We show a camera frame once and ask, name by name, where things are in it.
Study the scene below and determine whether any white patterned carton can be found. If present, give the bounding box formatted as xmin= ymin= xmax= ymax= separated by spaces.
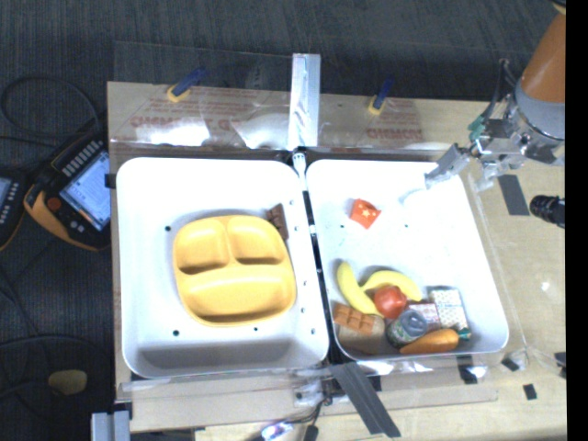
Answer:
xmin=427 ymin=286 xmax=470 ymax=332

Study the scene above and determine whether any red tomato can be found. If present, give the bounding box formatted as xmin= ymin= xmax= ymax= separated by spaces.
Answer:
xmin=372 ymin=285 xmax=409 ymax=321

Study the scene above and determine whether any brown cardboard board red print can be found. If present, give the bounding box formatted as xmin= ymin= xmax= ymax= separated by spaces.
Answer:
xmin=106 ymin=80 xmax=567 ymax=436

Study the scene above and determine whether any white plastic tray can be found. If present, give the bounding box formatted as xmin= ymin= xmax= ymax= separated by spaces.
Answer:
xmin=115 ymin=155 xmax=331 ymax=380
xmin=304 ymin=158 xmax=511 ymax=363

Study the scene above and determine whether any orange carrot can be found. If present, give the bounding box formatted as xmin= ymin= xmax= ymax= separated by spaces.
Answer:
xmin=399 ymin=327 xmax=473 ymax=356

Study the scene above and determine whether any brown chocolate bar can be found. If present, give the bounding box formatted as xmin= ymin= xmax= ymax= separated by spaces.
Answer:
xmin=265 ymin=203 xmax=290 ymax=242

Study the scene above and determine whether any black cylinder on white bracket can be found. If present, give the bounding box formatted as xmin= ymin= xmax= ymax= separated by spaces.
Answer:
xmin=528 ymin=193 xmax=567 ymax=230

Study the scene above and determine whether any pink packet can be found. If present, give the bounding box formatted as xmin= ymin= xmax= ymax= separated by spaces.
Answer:
xmin=405 ymin=301 xmax=443 ymax=331

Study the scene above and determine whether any thin black and white rod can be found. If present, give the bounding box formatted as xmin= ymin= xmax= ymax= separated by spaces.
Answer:
xmin=290 ymin=151 xmax=342 ymax=366

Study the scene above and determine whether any yellow banana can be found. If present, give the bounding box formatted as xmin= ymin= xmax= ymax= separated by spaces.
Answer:
xmin=359 ymin=269 xmax=424 ymax=303
xmin=335 ymin=260 xmax=383 ymax=318

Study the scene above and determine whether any yellow divided plate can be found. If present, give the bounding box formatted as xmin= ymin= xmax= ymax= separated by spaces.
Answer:
xmin=171 ymin=214 xmax=298 ymax=329

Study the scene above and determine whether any brown bread loaf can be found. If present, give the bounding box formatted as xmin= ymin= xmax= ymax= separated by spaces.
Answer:
xmin=332 ymin=301 xmax=387 ymax=356

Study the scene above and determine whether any green can with grey lid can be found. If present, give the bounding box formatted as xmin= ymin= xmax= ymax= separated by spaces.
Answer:
xmin=385 ymin=309 xmax=430 ymax=350

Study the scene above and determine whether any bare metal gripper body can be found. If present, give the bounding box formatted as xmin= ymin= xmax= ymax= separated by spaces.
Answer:
xmin=471 ymin=113 xmax=566 ymax=170

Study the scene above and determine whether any red carton with yellow stars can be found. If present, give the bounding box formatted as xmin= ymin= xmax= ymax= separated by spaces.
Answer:
xmin=348 ymin=198 xmax=383 ymax=231

